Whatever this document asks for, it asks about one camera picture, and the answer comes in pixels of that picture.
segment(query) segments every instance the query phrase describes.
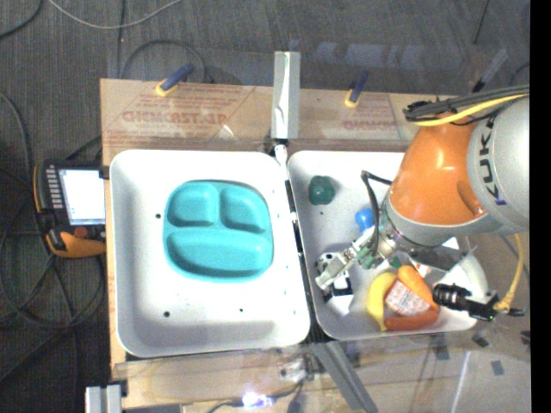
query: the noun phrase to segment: gray carpet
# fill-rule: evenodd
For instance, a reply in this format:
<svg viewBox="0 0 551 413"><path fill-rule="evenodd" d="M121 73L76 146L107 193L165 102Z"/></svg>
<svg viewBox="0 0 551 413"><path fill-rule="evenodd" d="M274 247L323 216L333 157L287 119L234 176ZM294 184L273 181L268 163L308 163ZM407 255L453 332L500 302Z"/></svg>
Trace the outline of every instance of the gray carpet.
<svg viewBox="0 0 551 413"><path fill-rule="evenodd" d="M121 21L122 0L55 1L87 22ZM126 0L124 22L170 1ZM160 80L189 61L197 68L192 82L271 85L274 51L298 51L303 88L348 89L367 68L365 90L461 95L502 54L506 60L485 89L529 82L530 0L490 0L475 44L485 0L185 0L122 29L120 42L117 29L84 26L44 1L29 24L2 35L32 15L38 2L0 0L0 92L21 114L34 162L66 157L101 133L100 78ZM4 101L0 139L4 228L30 197L13 178L25 180L28 171L21 131ZM92 145L82 157L98 150ZM5 280L21 296L45 261L40 239L27 231L34 231L30 201L1 259ZM99 280L95 261L61 262L57 270L73 310L85 309ZM33 313L66 321L59 289L50 273L29 306ZM0 316L8 310L0 296ZM84 411L84 387L108 383L105 300L77 329L45 342L52 334L21 317L2 327L0 411Z"/></svg>

